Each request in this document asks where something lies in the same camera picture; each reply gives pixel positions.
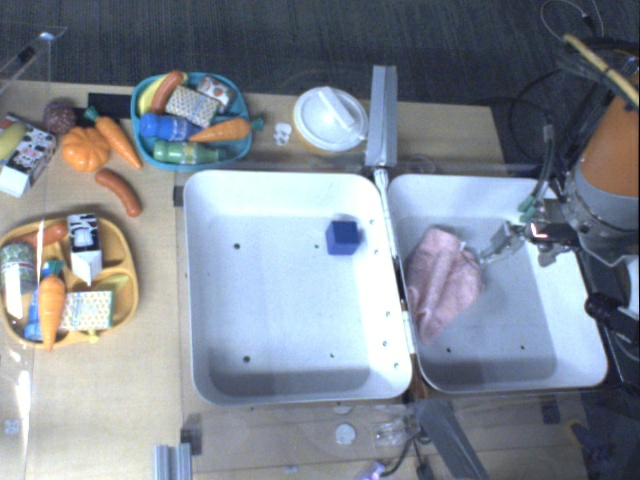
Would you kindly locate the green print can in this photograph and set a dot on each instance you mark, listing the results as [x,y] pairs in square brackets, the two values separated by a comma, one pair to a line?
[17,268]

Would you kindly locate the pink cloth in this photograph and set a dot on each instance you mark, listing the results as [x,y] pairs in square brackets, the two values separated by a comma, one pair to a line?
[440,283]

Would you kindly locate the blue bottle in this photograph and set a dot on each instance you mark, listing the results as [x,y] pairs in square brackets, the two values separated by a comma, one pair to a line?
[165,127]
[33,325]

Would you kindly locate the orange carrot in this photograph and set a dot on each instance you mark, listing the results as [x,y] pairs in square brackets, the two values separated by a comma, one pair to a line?
[222,130]
[52,303]
[119,140]

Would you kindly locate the orange print can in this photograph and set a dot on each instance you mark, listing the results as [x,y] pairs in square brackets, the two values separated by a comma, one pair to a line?
[217,90]

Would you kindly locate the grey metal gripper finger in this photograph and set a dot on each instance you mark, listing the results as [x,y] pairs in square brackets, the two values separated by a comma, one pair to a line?
[500,253]
[506,233]

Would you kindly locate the orange pumpkin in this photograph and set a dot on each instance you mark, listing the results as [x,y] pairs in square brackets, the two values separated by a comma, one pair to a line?
[85,149]

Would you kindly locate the orange-brown sausage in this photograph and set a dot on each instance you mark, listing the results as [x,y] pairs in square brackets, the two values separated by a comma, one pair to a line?
[166,90]
[120,192]
[50,235]

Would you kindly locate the purple grapes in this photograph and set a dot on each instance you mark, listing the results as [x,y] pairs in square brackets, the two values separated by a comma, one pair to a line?
[59,117]

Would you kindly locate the green bottle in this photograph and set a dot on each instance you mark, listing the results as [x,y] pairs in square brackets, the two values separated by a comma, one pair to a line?
[185,152]

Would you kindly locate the yellow-green banana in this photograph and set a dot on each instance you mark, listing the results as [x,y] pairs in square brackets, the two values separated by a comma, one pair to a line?
[11,140]

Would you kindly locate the cow print carton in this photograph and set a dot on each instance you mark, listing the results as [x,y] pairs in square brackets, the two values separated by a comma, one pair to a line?
[32,158]
[85,248]

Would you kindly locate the clear plastic bottle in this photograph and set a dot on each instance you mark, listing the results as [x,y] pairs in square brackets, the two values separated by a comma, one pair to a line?
[392,430]

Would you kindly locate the blue cube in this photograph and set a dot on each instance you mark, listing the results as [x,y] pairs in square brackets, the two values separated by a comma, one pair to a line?
[343,238]

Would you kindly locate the yellow divided plate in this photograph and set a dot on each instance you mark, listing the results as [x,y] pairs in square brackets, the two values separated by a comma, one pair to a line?
[127,298]

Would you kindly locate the blue divided plate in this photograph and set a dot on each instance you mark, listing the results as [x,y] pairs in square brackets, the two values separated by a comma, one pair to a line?
[240,150]

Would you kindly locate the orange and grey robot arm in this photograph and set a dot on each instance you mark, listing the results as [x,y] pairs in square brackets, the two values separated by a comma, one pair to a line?
[610,143]

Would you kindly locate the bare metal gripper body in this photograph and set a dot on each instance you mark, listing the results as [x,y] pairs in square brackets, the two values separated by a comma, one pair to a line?
[552,235]

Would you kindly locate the yellow banana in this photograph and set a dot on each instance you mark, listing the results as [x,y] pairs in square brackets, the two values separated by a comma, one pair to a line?
[146,97]

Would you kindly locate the patterned white carton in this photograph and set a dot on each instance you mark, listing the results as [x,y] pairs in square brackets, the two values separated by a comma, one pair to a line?
[192,105]
[87,310]

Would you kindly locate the small white knobbly object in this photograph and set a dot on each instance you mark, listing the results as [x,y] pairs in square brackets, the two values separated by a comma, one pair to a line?
[283,134]

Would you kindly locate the white plastic tray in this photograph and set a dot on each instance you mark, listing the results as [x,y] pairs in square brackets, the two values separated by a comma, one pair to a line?
[275,318]
[550,318]

